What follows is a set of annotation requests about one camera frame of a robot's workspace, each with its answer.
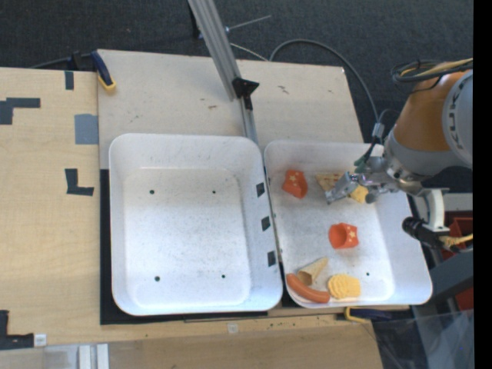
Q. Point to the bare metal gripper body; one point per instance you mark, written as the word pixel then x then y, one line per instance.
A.
pixel 397 177

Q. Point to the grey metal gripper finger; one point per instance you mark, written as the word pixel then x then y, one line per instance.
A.
pixel 374 196
pixel 342 187

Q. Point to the small yellow ridged piece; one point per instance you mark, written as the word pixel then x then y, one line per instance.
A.
pixel 360 193

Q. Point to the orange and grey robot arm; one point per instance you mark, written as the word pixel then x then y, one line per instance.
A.
pixel 423 129

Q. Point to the tan pizza slice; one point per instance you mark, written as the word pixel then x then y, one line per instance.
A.
pixel 326 180

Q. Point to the orange carton with yellow star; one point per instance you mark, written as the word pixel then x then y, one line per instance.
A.
pixel 343 237
pixel 295 185

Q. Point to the white plastic tray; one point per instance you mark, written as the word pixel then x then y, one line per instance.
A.
pixel 365 260
pixel 184 237

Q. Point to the tan ice cream cone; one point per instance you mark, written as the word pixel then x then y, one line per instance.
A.
pixel 313 270

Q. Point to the yellow ridged biscuit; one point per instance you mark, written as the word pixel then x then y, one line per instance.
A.
pixel 344 286

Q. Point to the orange sausage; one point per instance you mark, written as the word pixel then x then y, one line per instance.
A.
pixel 307 291

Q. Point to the black cylinder on white bracket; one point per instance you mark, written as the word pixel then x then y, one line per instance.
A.
pixel 434 213

